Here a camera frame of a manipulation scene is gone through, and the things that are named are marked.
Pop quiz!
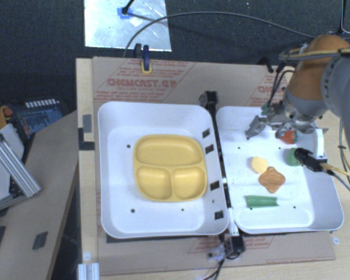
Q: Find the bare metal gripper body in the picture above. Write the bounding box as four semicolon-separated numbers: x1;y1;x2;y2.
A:
264;102;318;135

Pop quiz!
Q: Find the red toy strawberry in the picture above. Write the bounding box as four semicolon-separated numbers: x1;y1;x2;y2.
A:
279;129;298;145

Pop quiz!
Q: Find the green round toy vegetable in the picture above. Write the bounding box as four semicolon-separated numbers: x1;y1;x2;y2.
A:
286;147;303;167

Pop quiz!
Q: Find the pale yellow round biscuit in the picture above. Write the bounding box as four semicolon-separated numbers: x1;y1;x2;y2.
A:
250;156;269;174

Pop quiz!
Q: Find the thin black and white rod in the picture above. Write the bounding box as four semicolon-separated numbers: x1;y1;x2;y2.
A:
207;103;239;236

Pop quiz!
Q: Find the orange wavy biscuit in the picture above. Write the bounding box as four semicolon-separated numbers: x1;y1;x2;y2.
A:
258;166;287;194

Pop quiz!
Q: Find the green toy bean pod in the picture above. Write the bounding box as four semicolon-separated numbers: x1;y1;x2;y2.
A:
244;194;280;209

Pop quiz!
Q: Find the white plastic tray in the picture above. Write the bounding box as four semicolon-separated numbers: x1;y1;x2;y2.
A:
97;101;230;240
215;106;345;235

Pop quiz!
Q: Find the brown cardboard board, red print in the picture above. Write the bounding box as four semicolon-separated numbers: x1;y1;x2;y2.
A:
92;56;337;277

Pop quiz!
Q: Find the yellow divided plate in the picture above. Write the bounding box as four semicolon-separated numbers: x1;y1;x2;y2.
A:
132;134;209;202

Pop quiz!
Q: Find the black cylinder on white bracket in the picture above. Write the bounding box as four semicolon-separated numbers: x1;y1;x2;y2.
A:
293;128;329;173

